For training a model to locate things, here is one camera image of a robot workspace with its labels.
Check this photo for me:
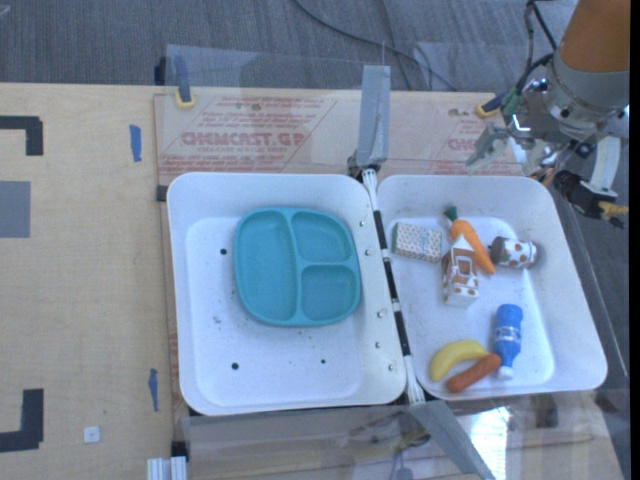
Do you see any white and brown carton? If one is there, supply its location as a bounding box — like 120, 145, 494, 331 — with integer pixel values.
440, 234, 482, 310

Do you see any yellow banana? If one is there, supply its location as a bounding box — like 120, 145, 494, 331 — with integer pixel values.
429, 338, 491, 384

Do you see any blue divided plate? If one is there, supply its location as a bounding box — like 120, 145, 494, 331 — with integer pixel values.
232, 206, 364, 329

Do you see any black cylinder on white bracket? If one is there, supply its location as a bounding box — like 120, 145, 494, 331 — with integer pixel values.
551, 135, 624, 222

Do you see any white red patterned packet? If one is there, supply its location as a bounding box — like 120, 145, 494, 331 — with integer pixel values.
390, 221, 445, 265

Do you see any orange sausage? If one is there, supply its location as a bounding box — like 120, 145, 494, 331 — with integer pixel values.
445, 352, 503, 395

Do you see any brown cardboard board red print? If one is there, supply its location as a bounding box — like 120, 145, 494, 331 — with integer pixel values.
152, 91, 551, 424

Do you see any white plastic tray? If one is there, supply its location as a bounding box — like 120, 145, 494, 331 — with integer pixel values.
375, 174, 610, 402
165, 171, 408, 417

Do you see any orange carrot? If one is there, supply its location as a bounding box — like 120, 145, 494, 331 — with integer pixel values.
443, 205, 497, 277

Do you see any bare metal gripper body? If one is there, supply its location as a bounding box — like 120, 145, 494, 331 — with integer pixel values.
508, 87, 622, 150

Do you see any thin black and white rod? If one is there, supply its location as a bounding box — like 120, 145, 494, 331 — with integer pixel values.
360, 167, 427, 406

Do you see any blue bottle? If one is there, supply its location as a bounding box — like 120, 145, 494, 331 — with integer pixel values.
491, 303, 525, 382

